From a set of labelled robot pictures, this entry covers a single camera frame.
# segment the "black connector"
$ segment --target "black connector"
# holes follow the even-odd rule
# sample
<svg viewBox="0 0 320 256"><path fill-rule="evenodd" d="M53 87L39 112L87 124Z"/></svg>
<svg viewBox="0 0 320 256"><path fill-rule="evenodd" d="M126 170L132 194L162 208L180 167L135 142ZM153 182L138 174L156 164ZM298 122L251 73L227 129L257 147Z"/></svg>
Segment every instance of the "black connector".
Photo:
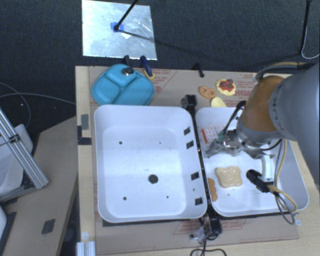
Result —
<svg viewBox="0 0 320 256"><path fill-rule="evenodd" d="M246 172L247 179L256 186L258 190L260 190L263 193L270 192L268 185L273 185L273 181L263 181L261 179L262 174L256 170L248 170Z"/></svg>

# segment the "silver metal plate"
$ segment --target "silver metal plate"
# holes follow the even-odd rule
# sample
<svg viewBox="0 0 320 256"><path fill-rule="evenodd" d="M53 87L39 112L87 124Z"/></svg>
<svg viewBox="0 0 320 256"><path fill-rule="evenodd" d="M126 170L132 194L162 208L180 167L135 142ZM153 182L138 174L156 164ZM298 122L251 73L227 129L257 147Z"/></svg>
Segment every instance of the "silver metal plate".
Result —
<svg viewBox="0 0 320 256"><path fill-rule="evenodd" d="M83 55L157 60L150 6L135 5L118 32L117 24L130 4L82 0Z"/></svg>

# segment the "yellow cable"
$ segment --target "yellow cable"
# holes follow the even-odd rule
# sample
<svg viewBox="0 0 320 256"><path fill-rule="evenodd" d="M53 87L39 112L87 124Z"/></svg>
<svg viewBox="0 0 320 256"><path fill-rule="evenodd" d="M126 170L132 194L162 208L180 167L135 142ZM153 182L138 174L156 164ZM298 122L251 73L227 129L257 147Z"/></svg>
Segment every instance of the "yellow cable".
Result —
<svg viewBox="0 0 320 256"><path fill-rule="evenodd" d="M284 144L283 144L283 154L282 154L282 158L281 158L281 162L279 165L279 169L278 172L275 176L275 181L274 181L274 186L273 185L268 185L267 187L270 189L270 191L272 192L276 192L279 194L282 194L283 196L285 196L286 198L288 198L288 200L293 204L294 208L292 210L292 212L295 212L298 209L297 203L292 199L291 196L289 196L287 193L283 192L282 190L278 189L278 179L280 176L280 172L282 170L282 167L284 165L285 162L285 158L286 158L286 154L287 154L287 140L284 139ZM282 206L282 208L284 208L285 210L289 210L281 201L279 198L276 198L276 200L278 201L278 203Z"/></svg>

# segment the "toy bread slice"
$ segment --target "toy bread slice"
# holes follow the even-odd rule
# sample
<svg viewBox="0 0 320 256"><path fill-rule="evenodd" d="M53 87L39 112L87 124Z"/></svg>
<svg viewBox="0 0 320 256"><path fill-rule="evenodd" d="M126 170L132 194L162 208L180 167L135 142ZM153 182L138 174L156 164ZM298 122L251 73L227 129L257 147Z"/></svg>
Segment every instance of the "toy bread slice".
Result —
<svg viewBox="0 0 320 256"><path fill-rule="evenodd" d="M237 166L218 167L215 173L223 188L239 187L242 184L240 169Z"/></svg>

